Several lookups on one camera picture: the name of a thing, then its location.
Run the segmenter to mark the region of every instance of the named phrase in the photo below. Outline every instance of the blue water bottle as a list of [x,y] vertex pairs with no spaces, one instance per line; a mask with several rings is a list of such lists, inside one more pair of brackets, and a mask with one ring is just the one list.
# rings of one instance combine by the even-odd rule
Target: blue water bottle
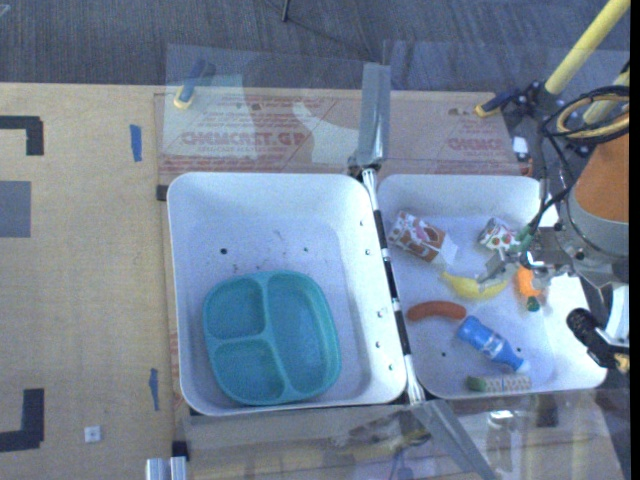
[[506,364],[516,372],[527,368],[528,363],[515,354],[509,342],[475,316],[468,316],[462,322],[456,336],[496,363]]

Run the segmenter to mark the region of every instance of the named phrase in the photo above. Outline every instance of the blue mark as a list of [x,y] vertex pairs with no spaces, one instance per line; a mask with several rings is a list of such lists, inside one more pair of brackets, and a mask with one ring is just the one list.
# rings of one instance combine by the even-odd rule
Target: blue mark
[[142,162],[142,128],[135,124],[129,125],[131,131],[131,151],[133,152],[133,160]]
[[149,375],[149,388],[151,389],[151,396],[153,397],[153,408],[156,411],[160,410],[160,404],[158,402],[158,370],[151,368],[151,374]]

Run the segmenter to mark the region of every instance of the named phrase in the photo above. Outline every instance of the gray square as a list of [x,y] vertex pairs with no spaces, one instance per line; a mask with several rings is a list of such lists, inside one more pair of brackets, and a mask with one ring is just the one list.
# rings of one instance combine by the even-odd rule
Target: gray square
[[31,236],[31,182],[0,181],[0,238]]

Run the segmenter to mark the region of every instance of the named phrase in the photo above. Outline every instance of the small white square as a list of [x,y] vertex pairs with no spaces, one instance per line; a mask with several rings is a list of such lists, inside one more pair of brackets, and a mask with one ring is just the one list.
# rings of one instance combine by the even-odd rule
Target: small white square
[[85,443],[97,443],[102,440],[102,428],[100,425],[95,427],[84,428],[84,442]]

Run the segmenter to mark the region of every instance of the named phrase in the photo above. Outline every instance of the white bin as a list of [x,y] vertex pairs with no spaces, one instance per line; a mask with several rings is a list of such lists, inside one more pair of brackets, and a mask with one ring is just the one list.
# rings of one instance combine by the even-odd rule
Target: white bin
[[[410,210],[444,228],[463,254],[460,264],[482,268],[486,258],[464,256],[492,217],[524,225],[538,209],[538,183],[498,176],[396,175],[383,180],[379,203],[385,225]],[[167,195],[176,288],[180,384],[187,403],[211,415],[293,408],[383,404],[403,392],[407,374],[369,196],[343,175],[188,173]],[[553,211],[544,222],[553,222]],[[390,250],[404,310],[438,298],[456,300],[436,270],[399,249]],[[338,329],[342,370],[322,395],[300,403],[241,406],[216,385],[202,330],[202,303],[218,282],[259,270],[288,269],[313,278],[324,291]],[[482,303],[459,301],[503,334],[532,365],[530,392],[599,385],[606,370],[586,354],[565,324],[586,307],[577,278],[553,280],[541,311],[523,312],[513,290]],[[408,323],[418,379],[446,399],[492,396],[470,392],[466,375],[496,374],[495,365],[453,338],[456,324],[433,318]]]

